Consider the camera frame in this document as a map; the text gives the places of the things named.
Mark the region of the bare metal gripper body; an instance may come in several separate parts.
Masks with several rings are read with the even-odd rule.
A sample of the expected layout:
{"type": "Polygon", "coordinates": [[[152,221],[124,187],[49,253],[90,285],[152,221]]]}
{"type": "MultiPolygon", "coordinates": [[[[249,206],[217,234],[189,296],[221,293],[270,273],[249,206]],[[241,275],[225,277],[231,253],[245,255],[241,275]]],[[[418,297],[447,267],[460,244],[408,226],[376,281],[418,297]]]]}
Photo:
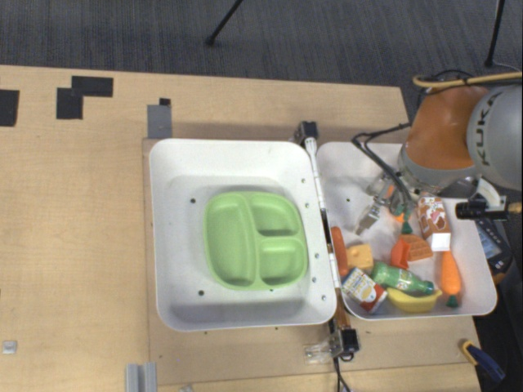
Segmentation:
{"type": "Polygon", "coordinates": [[[381,207],[387,207],[392,215],[404,215],[407,211],[405,194],[386,173],[379,174],[367,185],[366,194],[372,198],[372,208],[376,211],[381,207]]]}

